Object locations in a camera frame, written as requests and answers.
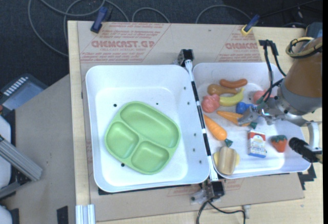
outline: yellow banana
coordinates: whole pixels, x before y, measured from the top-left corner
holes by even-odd
[[[220,105],[224,107],[231,107],[236,105],[238,102],[241,102],[244,98],[244,90],[245,88],[241,88],[240,91],[233,96],[221,96]]]

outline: strawberry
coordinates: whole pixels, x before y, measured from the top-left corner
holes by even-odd
[[[287,138],[285,135],[276,135],[270,138],[272,146],[279,152],[282,153],[286,149]]]

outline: green plate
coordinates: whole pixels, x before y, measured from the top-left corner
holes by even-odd
[[[143,173],[160,172],[172,158],[181,138],[177,124],[157,109],[139,101],[125,104],[105,133],[109,153]]]

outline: cardboard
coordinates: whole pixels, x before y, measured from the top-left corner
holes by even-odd
[[[77,22],[89,188],[96,221],[199,210],[200,205],[190,201],[190,195],[200,189],[199,185],[117,194],[104,194],[99,190],[93,177],[85,75],[95,65],[172,64],[181,49],[193,49],[194,65],[260,62],[253,34],[244,37],[240,33],[242,26],[235,25],[103,23],[99,34],[92,33],[91,26],[92,22]],[[218,207],[304,197],[297,173],[221,181],[226,194],[216,202]]]

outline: table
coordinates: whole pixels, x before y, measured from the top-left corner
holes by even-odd
[[[287,70],[292,63],[292,60],[283,53],[286,45],[292,39],[301,37],[304,34],[303,29],[292,28],[256,27],[253,32],[257,41],[260,39],[270,39],[276,43],[280,53],[279,63],[283,70]],[[82,83],[77,21],[68,22],[68,34],[76,204],[88,205],[91,203],[91,196],[87,169],[85,118],[83,115],[83,100],[81,98]],[[270,61],[274,63],[274,58],[271,56]],[[307,119],[321,120],[322,109],[317,110],[314,114],[308,115]],[[251,218],[248,220],[248,223],[290,223],[291,221],[299,223],[323,223],[322,165],[315,164],[314,168],[317,173],[317,179],[314,182],[306,183],[305,199],[252,205],[250,211]],[[133,219],[102,221],[101,223],[193,223],[195,222],[196,215],[196,211],[191,211]],[[214,210],[206,210],[202,213],[201,221],[212,223],[221,220],[241,223],[241,218],[241,215],[224,215],[221,213],[217,214]]]

